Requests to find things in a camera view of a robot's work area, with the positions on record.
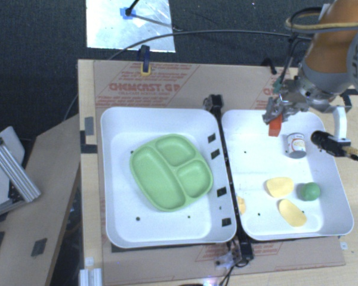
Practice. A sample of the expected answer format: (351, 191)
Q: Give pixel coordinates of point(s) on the orange carrot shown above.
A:
(275, 127)

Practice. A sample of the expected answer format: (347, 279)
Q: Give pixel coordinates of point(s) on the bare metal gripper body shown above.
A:
(301, 98)

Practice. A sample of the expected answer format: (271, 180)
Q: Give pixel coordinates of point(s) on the green ball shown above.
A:
(310, 191)

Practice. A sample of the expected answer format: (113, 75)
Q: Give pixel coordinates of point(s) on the brown cardboard board red print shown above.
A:
(155, 85)

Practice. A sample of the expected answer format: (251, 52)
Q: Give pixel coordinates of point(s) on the white plastic tray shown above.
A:
(122, 219)
(256, 171)

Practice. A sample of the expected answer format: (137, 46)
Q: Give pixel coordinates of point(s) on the black cylinder on white bracket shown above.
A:
(326, 140)

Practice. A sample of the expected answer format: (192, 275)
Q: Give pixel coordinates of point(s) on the yellow potato chip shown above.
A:
(292, 213)
(280, 187)

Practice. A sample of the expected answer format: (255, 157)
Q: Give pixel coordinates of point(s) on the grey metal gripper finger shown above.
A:
(271, 110)
(285, 112)

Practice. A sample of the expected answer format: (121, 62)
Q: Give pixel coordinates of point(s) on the small white can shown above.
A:
(295, 145)

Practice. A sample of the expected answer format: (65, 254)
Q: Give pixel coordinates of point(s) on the green divided plate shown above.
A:
(164, 174)

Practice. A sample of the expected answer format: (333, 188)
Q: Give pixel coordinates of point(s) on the thin black rod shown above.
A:
(229, 171)

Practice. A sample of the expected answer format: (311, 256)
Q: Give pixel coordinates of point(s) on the small yellow chip piece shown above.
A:
(241, 205)

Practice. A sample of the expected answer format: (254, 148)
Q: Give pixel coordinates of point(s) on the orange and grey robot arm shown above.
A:
(331, 40)

